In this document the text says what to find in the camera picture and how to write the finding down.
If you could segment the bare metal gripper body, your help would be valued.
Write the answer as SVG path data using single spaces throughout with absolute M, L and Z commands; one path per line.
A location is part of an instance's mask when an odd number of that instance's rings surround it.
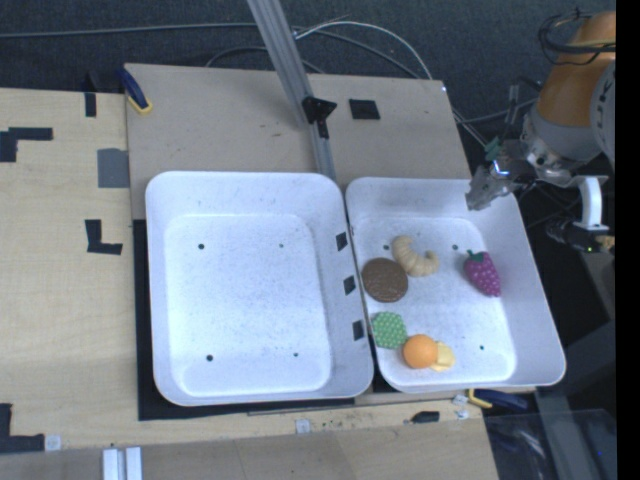
M 539 137 L 505 140 L 491 160 L 491 177 L 508 187 L 545 182 L 569 187 L 571 163 L 558 156 Z

